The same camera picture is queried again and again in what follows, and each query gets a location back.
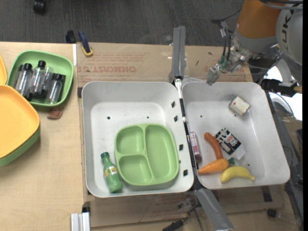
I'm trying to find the black block with thin wires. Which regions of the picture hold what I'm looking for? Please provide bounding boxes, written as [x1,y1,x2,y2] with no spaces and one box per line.
[162,219,185,231]

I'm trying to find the white plastic tray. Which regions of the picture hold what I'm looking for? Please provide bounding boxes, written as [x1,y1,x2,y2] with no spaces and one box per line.
[81,81,195,199]
[181,81,291,191]

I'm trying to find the yellow plate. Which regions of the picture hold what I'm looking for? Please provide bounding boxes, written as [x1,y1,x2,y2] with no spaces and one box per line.
[0,84,41,159]
[0,54,8,85]

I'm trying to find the green plastic bottle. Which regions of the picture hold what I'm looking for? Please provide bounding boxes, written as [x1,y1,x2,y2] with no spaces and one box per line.
[100,152,124,194]

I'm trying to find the brown cardboard board red print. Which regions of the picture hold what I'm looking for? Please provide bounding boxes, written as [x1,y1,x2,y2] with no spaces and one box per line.
[76,41,285,228]

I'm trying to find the pink carton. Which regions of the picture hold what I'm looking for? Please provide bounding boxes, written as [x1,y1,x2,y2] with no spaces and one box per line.
[189,131,203,164]

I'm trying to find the yellow banana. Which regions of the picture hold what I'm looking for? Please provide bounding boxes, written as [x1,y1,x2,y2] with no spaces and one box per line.
[220,166,256,184]

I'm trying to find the white carton with orange print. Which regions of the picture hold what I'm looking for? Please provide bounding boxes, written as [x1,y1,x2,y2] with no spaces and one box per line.
[228,95,251,116]

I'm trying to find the green divided plate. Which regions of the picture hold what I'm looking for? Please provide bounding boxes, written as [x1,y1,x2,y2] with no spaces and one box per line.
[114,123,180,187]

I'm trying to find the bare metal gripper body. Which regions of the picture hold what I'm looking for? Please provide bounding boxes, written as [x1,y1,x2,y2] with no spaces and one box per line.
[219,40,254,74]

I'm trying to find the black cylinder on white bracket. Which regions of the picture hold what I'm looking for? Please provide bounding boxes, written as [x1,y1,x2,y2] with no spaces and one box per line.
[261,58,303,98]

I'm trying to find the orange sausage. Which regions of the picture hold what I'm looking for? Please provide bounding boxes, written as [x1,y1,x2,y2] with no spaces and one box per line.
[204,132,224,160]

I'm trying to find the black and white milk carton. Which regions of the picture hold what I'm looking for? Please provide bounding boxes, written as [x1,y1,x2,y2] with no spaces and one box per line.
[214,127,246,160]

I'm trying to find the clear plastic bottle black cap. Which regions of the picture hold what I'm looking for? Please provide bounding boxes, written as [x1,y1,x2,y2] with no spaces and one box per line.
[14,63,34,97]
[30,60,47,96]
[44,66,55,82]
[44,73,64,105]

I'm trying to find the orange carrot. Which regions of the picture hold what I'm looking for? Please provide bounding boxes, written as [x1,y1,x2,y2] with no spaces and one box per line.
[197,157,236,175]

